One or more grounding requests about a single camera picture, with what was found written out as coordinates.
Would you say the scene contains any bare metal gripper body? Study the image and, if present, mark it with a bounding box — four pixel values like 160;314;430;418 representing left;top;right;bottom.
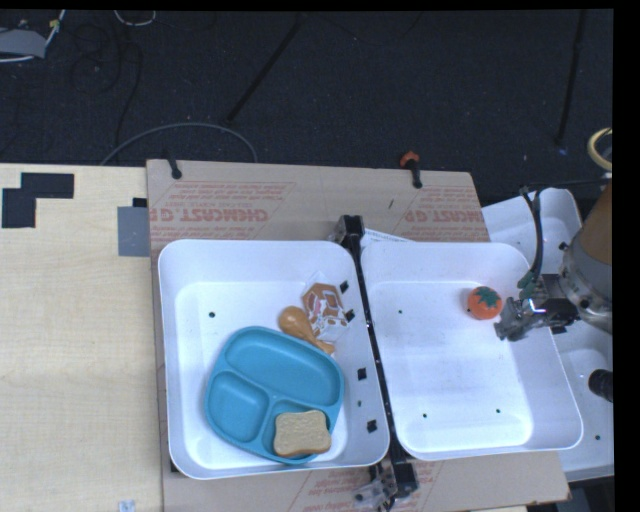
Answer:
537;272;614;335

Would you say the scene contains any orange toy tomato green top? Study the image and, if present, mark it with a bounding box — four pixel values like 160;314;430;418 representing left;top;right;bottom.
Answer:
466;285;504;321

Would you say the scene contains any white plastic tray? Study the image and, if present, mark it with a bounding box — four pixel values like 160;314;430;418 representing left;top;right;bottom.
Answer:
359;241;585;462
157;238;392;481

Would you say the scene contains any thin black rod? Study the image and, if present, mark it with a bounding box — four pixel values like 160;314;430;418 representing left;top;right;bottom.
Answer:
346;234;407;467

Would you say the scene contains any tan toy chicken drumstick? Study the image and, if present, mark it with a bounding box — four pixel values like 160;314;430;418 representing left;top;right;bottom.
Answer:
278;305;337;357

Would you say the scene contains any tan toy bread slice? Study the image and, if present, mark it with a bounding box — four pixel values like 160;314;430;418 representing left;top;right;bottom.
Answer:
272;409;333;459

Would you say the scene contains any blue divided plate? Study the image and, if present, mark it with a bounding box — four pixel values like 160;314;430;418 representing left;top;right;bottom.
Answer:
203;325;346;466

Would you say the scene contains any brown cardboard board red print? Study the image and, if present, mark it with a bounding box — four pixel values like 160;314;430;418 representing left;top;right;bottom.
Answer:
145;159;572;512

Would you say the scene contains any black cylinder on white bracket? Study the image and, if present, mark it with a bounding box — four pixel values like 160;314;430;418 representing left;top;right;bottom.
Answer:
588;368;614;404

